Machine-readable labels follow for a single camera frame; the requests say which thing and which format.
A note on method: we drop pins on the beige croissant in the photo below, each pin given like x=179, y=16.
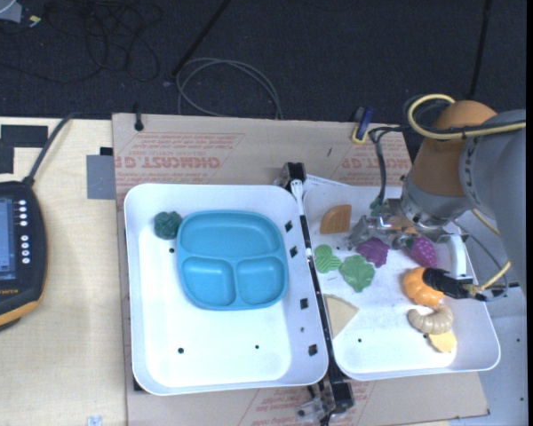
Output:
x=431, y=322

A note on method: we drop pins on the dark green broccoli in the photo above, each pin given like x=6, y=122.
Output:
x=166, y=225

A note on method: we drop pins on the brown cardboard board red print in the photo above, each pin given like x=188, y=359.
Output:
x=231, y=158

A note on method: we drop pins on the light green round leaf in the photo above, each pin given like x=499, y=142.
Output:
x=327, y=259

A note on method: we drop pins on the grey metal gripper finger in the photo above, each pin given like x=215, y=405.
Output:
x=400, y=240
x=360, y=233

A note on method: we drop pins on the blue divided plate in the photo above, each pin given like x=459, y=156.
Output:
x=231, y=255

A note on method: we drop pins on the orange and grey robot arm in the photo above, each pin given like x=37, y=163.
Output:
x=479, y=167

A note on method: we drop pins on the yellow chip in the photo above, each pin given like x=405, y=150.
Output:
x=444, y=342

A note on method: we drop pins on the orange bread slice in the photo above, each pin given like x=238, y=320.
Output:
x=336, y=221

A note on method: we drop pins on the purple grapes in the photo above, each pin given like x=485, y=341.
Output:
x=375, y=251
x=424, y=252

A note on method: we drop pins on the black cylinder on white bracket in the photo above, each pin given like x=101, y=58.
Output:
x=448, y=282

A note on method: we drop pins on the white plastic tray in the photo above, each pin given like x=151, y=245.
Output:
x=382, y=344
x=222, y=344

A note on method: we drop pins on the green lettuce leaf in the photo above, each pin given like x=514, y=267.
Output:
x=358, y=273

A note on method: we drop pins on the beige pizza slice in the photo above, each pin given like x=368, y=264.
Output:
x=337, y=313

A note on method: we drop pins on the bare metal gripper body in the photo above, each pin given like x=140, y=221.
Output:
x=397, y=220

